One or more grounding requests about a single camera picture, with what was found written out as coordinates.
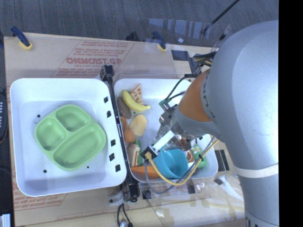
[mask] banana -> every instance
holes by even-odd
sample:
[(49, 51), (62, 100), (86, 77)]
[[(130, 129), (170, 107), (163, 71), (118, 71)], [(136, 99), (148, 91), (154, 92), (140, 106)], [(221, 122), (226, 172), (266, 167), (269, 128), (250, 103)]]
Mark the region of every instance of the banana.
[(134, 110), (135, 112), (142, 112), (146, 109), (151, 108), (149, 105), (145, 106), (145, 105), (139, 104), (136, 101), (134, 101), (132, 96), (126, 90), (123, 91), (122, 96), (123, 96), (123, 100), (124, 100), (125, 104), (130, 109)]

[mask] black rod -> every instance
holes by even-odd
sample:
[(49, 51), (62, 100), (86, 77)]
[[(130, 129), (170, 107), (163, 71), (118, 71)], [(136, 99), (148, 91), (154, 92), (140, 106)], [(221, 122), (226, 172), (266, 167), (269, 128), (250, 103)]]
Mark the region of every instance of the black rod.
[(201, 30), (201, 34), (204, 34), (206, 33), (206, 31), (215, 23), (217, 22), (225, 13), (228, 12), (228, 10), (230, 10), (238, 1), (240, 0), (235, 0), (226, 10), (224, 10), (218, 17), (216, 17), (213, 22), (211, 22), (208, 26), (206, 26), (205, 29), (202, 29)]

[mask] blue cup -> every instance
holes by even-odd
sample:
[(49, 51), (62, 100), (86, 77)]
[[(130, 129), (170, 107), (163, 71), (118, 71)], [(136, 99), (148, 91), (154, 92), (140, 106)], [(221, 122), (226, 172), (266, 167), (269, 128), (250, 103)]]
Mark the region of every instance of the blue cup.
[(169, 179), (179, 179), (188, 170), (188, 162), (180, 149), (163, 151), (153, 160), (163, 176)]

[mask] green divided plate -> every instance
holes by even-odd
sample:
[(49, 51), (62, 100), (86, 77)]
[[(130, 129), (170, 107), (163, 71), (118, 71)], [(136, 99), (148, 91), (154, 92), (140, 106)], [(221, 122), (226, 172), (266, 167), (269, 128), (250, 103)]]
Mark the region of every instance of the green divided plate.
[(82, 108), (65, 105), (35, 128), (43, 152), (61, 169), (72, 171), (94, 158), (106, 145), (103, 128)]

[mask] table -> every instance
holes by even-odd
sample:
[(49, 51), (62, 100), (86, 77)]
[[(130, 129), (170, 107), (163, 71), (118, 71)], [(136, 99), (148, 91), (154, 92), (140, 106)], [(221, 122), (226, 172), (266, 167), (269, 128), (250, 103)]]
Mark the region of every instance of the table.
[[(162, 53), (155, 43), (25, 35), (33, 43), (29, 51), (18, 44), (16, 37), (5, 37), (8, 95), (10, 85), (19, 78), (95, 78), (106, 63), (114, 66), (115, 81), (125, 77), (179, 79), (190, 73), (190, 66), (188, 61), (174, 60), (172, 51), (188, 52), (192, 57), (210, 50), (207, 47), (168, 44), (168, 50)], [(12, 139), (10, 110), (9, 127)], [(37, 198), (25, 196), (16, 183), (13, 141), (10, 143), (16, 226), (117, 225), (117, 206), (110, 204), (109, 199), (119, 193), (119, 186)], [(221, 169), (214, 177), (192, 180), (188, 186), (194, 188), (194, 193), (189, 194), (189, 188), (183, 185), (161, 196), (152, 194), (151, 199), (145, 199), (141, 195), (136, 203), (127, 202), (127, 215), (133, 225), (205, 226), (224, 222), (224, 226), (244, 226), (239, 180), (225, 145), (219, 143), (215, 150), (218, 159), (225, 154), (227, 163), (221, 163)], [(156, 187), (165, 188), (166, 184), (160, 183)]]

